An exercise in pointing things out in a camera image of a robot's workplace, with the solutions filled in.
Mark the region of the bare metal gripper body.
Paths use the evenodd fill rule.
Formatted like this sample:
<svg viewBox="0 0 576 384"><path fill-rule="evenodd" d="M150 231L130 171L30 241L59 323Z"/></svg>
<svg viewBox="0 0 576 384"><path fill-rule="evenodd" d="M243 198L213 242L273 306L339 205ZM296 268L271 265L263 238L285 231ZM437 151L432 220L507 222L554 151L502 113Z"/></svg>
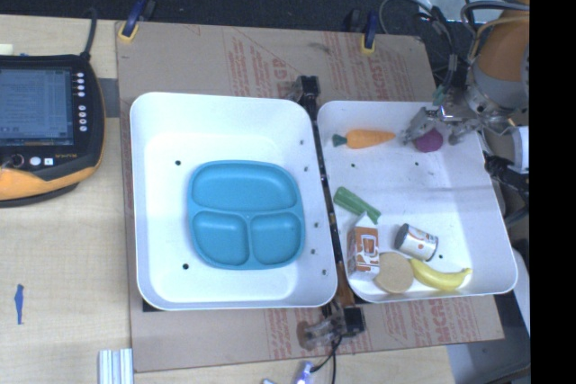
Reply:
<svg viewBox="0 0 576 384"><path fill-rule="evenodd" d="M503 107L491 100L447 96L439 107L439 120L448 125L450 122L476 119L482 129L501 136L514 127L511 118L517 113L518 108Z"/></svg>

